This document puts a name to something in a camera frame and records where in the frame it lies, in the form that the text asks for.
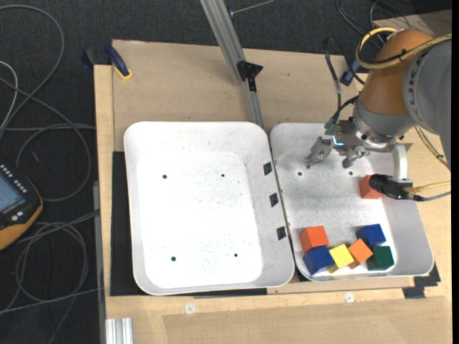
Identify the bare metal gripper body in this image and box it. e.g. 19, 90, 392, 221
331, 120, 398, 158

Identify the red cube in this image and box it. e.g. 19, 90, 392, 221
299, 225, 330, 254
359, 174, 384, 200

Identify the white plastic tray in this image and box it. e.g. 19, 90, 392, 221
268, 121, 435, 283
123, 120, 296, 297

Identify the blue cube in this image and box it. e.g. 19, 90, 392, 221
355, 223, 387, 247
302, 245, 336, 277

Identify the orange cube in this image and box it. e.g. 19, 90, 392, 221
347, 238, 374, 269

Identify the yellow cube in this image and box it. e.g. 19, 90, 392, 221
327, 243, 356, 274

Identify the green cube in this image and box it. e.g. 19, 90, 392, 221
365, 245, 395, 272

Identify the brown cardboard board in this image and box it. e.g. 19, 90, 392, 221
110, 39, 452, 295

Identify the black cylinder on white bracket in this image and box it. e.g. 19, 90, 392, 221
369, 143, 415, 201

